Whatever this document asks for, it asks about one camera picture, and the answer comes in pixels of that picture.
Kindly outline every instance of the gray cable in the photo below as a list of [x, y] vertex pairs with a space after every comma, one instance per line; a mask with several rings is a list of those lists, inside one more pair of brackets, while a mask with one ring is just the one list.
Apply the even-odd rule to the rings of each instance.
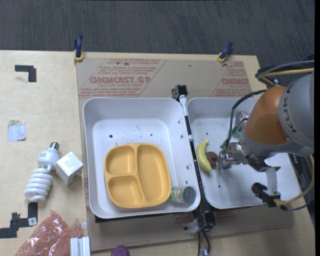
[[263, 77], [265, 74], [268, 74], [274, 70], [278, 70], [278, 69], [281, 69], [281, 68], [285, 68], [285, 67], [288, 67], [288, 66], [295, 66], [295, 65], [301, 65], [301, 64], [311, 64], [311, 63], [315, 63], [314, 60], [304, 60], [304, 61], [297, 61], [297, 62], [291, 62], [291, 63], [286, 63], [286, 64], [282, 64], [282, 65], [279, 65], [279, 66], [275, 66], [275, 67], [272, 67], [270, 69], [268, 69], [267, 71], [265, 72], [262, 72], [261, 74], [259, 74], [256, 79], [260, 79], [261, 77]]

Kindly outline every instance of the tin can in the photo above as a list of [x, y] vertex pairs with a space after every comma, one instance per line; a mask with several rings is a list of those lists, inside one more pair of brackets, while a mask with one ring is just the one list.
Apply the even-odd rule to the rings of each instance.
[[176, 204], [191, 205], [196, 199], [196, 191], [191, 186], [174, 186], [170, 197], [171, 201]]

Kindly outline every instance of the yellow divided plate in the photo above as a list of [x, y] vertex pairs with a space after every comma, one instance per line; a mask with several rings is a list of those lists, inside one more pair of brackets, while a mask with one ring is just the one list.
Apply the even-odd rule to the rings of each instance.
[[170, 196], [167, 160], [153, 144], [133, 143], [110, 149], [104, 158], [104, 176], [108, 194], [119, 207], [157, 206]]

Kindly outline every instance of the white cube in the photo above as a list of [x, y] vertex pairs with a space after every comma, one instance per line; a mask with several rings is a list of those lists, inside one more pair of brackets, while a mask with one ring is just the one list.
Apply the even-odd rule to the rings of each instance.
[[55, 173], [62, 179], [66, 186], [69, 186], [79, 177], [84, 164], [73, 152], [69, 152], [56, 162]]

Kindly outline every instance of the red plastic bag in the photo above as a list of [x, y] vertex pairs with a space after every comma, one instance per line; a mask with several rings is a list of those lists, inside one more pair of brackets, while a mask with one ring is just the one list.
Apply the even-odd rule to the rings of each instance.
[[69, 227], [59, 214], [51, 210], [14, 256], [69, 256], [70, 239], [83, 236], [79, 220]]

